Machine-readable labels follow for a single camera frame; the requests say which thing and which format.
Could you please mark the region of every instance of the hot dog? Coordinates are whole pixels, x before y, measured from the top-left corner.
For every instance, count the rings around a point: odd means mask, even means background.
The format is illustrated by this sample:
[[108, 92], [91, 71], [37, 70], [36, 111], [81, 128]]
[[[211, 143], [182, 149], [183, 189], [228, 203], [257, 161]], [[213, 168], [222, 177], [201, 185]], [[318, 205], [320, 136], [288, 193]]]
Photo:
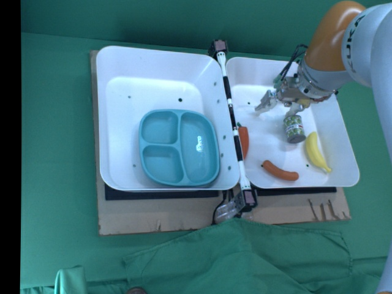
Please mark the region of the hot dog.
[[297, 172], [282, 170], [269, 160], [265, 160], [262, 167], [277, 178], [285, 179], [286, 181], [296, 181], [300, 177]]

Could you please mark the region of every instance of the yellow object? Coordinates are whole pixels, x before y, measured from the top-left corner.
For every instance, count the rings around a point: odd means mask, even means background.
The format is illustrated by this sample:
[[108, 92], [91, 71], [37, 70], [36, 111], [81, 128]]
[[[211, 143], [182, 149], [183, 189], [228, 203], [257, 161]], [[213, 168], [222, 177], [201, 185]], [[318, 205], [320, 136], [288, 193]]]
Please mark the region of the yellow object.
[[331, 168], [326, 164], [323, 155], [319, 150], [317, 144], [317, 132], [311, 132], [305, 140], [306, 153], [311, 162], [319, 168], [325, 169], [328, 173], [332, 171]]

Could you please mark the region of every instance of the green wall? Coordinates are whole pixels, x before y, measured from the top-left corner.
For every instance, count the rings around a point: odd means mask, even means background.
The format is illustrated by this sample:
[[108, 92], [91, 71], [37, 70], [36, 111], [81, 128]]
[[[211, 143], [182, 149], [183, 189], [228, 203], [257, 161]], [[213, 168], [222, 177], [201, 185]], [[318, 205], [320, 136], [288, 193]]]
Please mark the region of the green wall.
[[[341, 0], [21, 0], [21, 31], [288, 56]], [[354, 0], [365, 7], [392, 0]]]

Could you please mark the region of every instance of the teal plate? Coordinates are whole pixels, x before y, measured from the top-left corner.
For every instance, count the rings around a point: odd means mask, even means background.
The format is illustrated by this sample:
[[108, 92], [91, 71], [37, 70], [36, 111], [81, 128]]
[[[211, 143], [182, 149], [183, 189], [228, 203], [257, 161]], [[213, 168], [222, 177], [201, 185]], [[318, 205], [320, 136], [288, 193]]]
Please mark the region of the teal plate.
[[202, 186], [217, 177], [219, 150], [214, 126], [189, 110], [153, 110], [139, 126], [143, 170], [153, 181], [171, 186]]

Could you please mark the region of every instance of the can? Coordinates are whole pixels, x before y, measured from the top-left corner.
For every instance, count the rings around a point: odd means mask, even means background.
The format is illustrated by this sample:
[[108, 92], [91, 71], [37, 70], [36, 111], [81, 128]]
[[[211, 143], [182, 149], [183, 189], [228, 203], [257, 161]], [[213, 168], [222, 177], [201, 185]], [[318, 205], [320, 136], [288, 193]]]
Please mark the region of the can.
[[301, 143], [306, 139], [302, 118], [299, 115], [286, 116], [283, 120], [287, 141], [291, 144]]

